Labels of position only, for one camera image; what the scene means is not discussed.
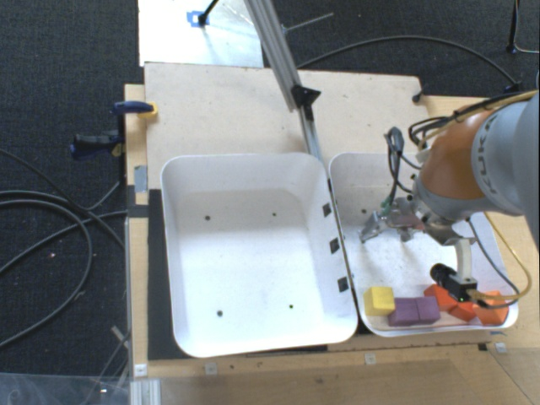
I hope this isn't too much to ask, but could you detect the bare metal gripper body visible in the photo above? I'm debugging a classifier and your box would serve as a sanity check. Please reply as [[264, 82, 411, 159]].
[[381, 198, 465, 246]]

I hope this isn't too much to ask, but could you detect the white plastic tray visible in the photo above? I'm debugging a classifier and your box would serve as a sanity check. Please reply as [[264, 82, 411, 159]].
[[328, 151, 521, 338], [159, 152, 360, 359]]

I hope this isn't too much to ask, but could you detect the thin black rod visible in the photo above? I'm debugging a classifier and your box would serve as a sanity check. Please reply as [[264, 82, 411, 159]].
[[327, 176, 361, 333]]

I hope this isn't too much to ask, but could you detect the orange cube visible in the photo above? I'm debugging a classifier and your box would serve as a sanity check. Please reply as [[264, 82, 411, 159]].
[[473, 289, 510, 327], [423, 283, 459, 312], [448, 301, 480, 323]]

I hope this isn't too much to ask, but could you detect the yellow cube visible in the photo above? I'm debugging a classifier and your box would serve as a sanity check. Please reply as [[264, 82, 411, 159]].
[[363, 285, 397, 317]]

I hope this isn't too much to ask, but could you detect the purple cube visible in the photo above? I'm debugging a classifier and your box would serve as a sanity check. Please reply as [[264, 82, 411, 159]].
[[387, 297, 420, 327], [415, 295, 442, 325]]

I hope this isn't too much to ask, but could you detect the black cylinder on white bracket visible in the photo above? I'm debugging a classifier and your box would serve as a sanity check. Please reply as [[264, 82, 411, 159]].
[[429, 238, 480, 305]]

